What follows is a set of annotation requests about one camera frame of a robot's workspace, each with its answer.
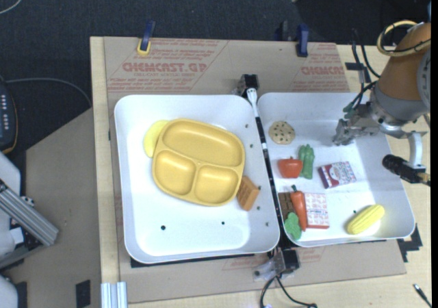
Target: black cable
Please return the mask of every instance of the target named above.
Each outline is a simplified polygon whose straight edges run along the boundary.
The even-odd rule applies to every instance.
[[[367,68],[370,70],[370,72],[373,75],[375,75],[377,78],[380,78],[381,76],[371,67],[371,65],[368,61],[367,53],[365,51],[365,46],[361,42],[361,39],[359,37],[359,32],[355,28],[353,28],[352,32],[353,32],[353,36],[356,38],[356,41],[358,42],[359,46],[361,47],[363,59],[365,60],[365,64],[367,65]]]
[[[285,295],[294,303],[298,304],[298,305],[303,305],[307,308],[318,308],[318,306],[316,305],[316,303],[304,303],[304,302],[300,302],[299,300],[295,300],[293,299],[286,291],[285,287],[283,286],[283,284],[280,281],[280,277],[275,277],[275,279],[278,281],[281,289],[283,290],[283,292],[285,293]]]
[[[272,278],[272,279],[268,280],[266,282],[266,284],[263,286],[263,289],[261,290],[261,293],[260,293],[260,301],[259,301],[260,308],[265,308],[265,305],[263,303],[263,298],[265,296],[266,291],[268,290],[268,288],[270,287],[270,285],[272,284],[272,282],[274,280],[275,280],[275,278]]]
[[[79,91],[86,99],[86,101],[88,102],[88,105],[90,107],[92,107],[92,101],[91,99],[88,97],[88,95],[79,87],[76,86],[73,83],[70,83],[69,81],[64,81],[62,79],[56,79],[56,78],[46,78],[46,77],[41,77],[41,78],[23,78],[23,79],[10,79],[5,81],[3,78],[1,78],[6,84],[14,84],[14,83],[22,83],[22,82],[26,82],[26,81],[54,81],[56,83],[61,83],[61,84],[65,84],[67,86],[70,86],[74,89],[76,89],[77,91]]]
[[[363,70],[361,69],[361,62],[360,62],[359,56],[357,55],[357,52],[356,52],[356,42],[354,40],[352,41],[351,49],[353,52],[353,57],[355,58],[356,66],[357,66],[358,70],[361,71],[361,91],[359,92],[359,95],[355,99],[355,100],[357,100],[357,104],[354,107],[354,108],[357,108],[357,106],[359,106],[362,102],[363,81],[365,80],[365,76],[363,75]]]
[[[359,99],[359,97],[361,95],[363,95],[364,92],[366,92],[367,90],[371,89],[375,84],[377,83],[377,81],[373,81],[370,84],[368,84],[366,87],[364,87],[361,92],[356,95],[356,97],[351,101],[351,104],[354,105],[356,103],[356,101]]]
[[[278,281],[278,283],[279,283],[281,289],[283,290],[284,294],[285,294],[285,295],[286,295],[286,296],[287,296],[292,302],[296,303],[297,305],[302,305],[302,306],[304,306],[304,307],[306,307],[306,308],[318,308],[318,306],[316,305],[316,303],[304,303],[304,302],[300,302],[299,300],[296,300],[296,299],[294,299],[292,296],[290,296],[289,293],[286,291],[285,287],[283,286],[283,284],[282,284],[282,282],[281,282],[281,280],[280,280],[280,277],[279,277],[278,275],[277,275],[276,277],[273,277],[272,279],[268,280],[268,281],[266,282],[266,284],[264,285],[263,289],[261,290],[261,293],[260,293],[260,302],[259,302],[260,308],[265,308],[265,305],[264,305],[264,303],[263,303],[263,298],[264,298],[264,296],[265,296],[266,291],[268,291],[268,288],[271,286],[272,282],[273,282],[275,279]]]

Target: red snack box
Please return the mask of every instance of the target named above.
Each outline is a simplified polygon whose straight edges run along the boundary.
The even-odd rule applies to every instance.
[[[307,227],[327,229],[330,227],[327,199],[324,194],[305,193]]]
[[[356,181],[355,174],[348,161],[327,164],[323,167],[319,167],[318,172],[326,189],[354,183]]]

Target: toy food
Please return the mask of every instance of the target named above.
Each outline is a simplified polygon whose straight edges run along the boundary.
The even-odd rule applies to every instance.
[[[302,161],[302,170],[300,176],[306,179],[313,178],[313,161],[315,154],[309,144],[302,145],[298,151],[298,158]]]
[[[298,221],[300,223],[300,227],[303,231],[306,231],[307,228],[307,214],[306,214],[306,201],[303,192],[298,191],[296,186],[293,185],[293,192],[290,193],[290,199],[292,201],[292,205],[294,206],[294,211],[298,216]]]
[[[302,161],[294,158],[279,159],[277,166],[283,178],[298,178],[302,170]]]
[[[255,199],[259,196],[260,190],[254,183],[244,175],[237,191],[237,201],[242,209],[249,211],[253,208]]]
[[[285,230],[295,240],[299,240],[301,238],[301,228],[299,225],[298,216],[294,212],[291,212],[287,215],[285,220]]]
[[[286,220],[287,215],[294,211],[294,206],[292,205],[292,200],[290,199],[290,192],[279,192],[278,195],[281,215],[283,216],[283,219]]]
[[[311,229],[328,229],[329,211],[325,194],[304,194],[306,201],[307,227]]]
[[[371,205],[360,211],[348,224],[347,233],[359,234],[385,215],[385,208],[382,205]]]
[[[143,148],[148,157],[153,157],[153,151],[155,150],[155,146],[157,146],[158,137],[167,123],[168,120],[158,120],[151,125],[144,135]]]
[[[319,167],[318,172],[326,189],[356,181],[355,174],[348,161],[327,164]]]
[[[152,161],[155,184],[185,201],[221,206],[239,190],[245,149],[230,131],[204,122],[175,119],[162,129]]]
[[[268,131],[273,142],[280,145],[287,145],[295,139],[295,130],[291,125],[284,121],[274,122]]]

